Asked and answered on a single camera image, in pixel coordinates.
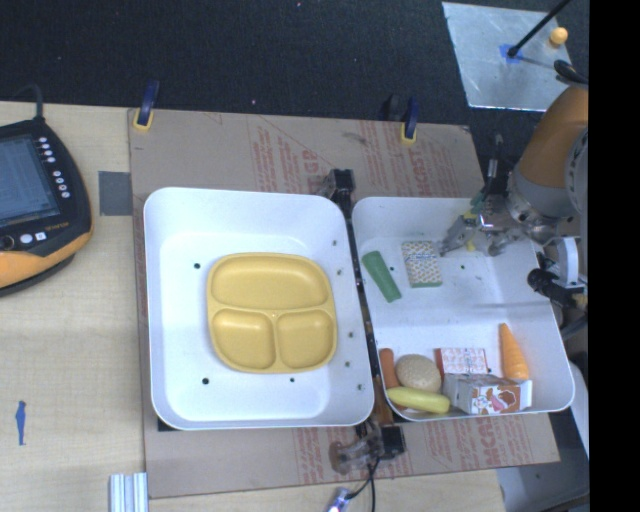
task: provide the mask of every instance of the table surface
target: table surface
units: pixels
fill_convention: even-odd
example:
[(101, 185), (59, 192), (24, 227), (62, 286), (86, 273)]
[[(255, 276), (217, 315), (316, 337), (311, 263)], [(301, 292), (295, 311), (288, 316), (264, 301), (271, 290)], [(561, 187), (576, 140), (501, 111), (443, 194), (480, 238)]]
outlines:
[[(0, 126), (34, 115), (33, 104), (0, 102)], [(109, 476), (145, 471), (132, 218), (100, 216), (97, 204), (99, 172), (129, 172), (127, 109), (47, 104), (44, 115), (82, 170), (95, 231), (69, 267), (0, 298), (0, 510), (107, 511)], [(149, 510), (320, 511), (335, 488), (157, 499)], [(504, 510), (494, 470), (379, 479), (375, 491), (378, 511)], [(370, 488), (349, 505), (370, 509)]]

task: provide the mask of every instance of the blue marker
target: blue marker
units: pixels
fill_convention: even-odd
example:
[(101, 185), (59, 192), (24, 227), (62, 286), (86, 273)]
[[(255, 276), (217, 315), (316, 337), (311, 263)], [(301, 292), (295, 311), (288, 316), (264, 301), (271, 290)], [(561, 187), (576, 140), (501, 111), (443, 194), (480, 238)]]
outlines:
[(20, 442), (20, 446), (24, 446), (24, 423), (27, 420), (27, 413), (25, 412), (25, 407), (27, 403), (20, 400), (18, 402), (18, 410), (16, 411), (16, 423), (18, 425), (18, 439)]

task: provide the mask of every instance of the blue clip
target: blue clip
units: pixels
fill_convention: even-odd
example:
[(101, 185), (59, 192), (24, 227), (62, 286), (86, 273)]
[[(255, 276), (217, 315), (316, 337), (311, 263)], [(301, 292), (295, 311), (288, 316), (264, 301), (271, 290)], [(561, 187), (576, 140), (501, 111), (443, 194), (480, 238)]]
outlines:
[(418, 102), (411, 96), (409, 98), (409, 104), (407, 105), (407, 111), (403, 117), (404, 123), (400, 130), (400, 140), (403, 144), (411, 145), (417, 138), (417, 124), (418, 124)]
[(147, 131), (151, 128), (151, 123), (153, 122), (153, 106), (156, 103), (159, 89), (160, 82), (158, 80), (149, 80), (147, 82), (147, 88), (142, 97), (142, 106), (136, 109), (136, 113), (133, 116), (133, 126), (139, 130)]

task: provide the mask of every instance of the black fabric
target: black fabric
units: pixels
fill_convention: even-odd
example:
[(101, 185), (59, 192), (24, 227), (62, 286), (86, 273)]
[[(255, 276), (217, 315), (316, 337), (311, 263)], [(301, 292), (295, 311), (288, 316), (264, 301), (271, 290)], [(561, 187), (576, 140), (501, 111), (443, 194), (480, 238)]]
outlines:
[[(459, 3), (549, 12), (558, 2)], [(441, 1), (0, 4), (4, 100), (36, 82), (45, 104), (134, 107), (157, 79), (158, 108), (377, 119), (390, 95), (414, 96), (420, 122), (470, 126), (481, 165), (495, 130), (505, 158), (517, 160), (540, 118), (469, 108)], [(588, 75), (589, 1), (572, 0), (556, 19), (572, 64)]]

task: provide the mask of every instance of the cardboard sheet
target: cardboard sheet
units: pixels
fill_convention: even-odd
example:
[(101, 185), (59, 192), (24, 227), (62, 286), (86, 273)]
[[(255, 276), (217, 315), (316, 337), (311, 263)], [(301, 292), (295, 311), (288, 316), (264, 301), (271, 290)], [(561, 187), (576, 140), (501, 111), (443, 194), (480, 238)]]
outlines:
[[(148, 132), (131, 127), (134, 244), (148, 489), (152, 498), (362, 480), (331, 468), (329, 446), (356, 440), (345, 428), (182, 432), (163, 428), (150, 399), (142, 208), (162, 187), (315, 193), (331, 169), (352, 169), (355, 199), (471, 197), (482, 176), (465, 127), (208, 112), (155, 112)], [(407, 451), (377, 478), (556, 462), (546, 414), (403, 423)]]

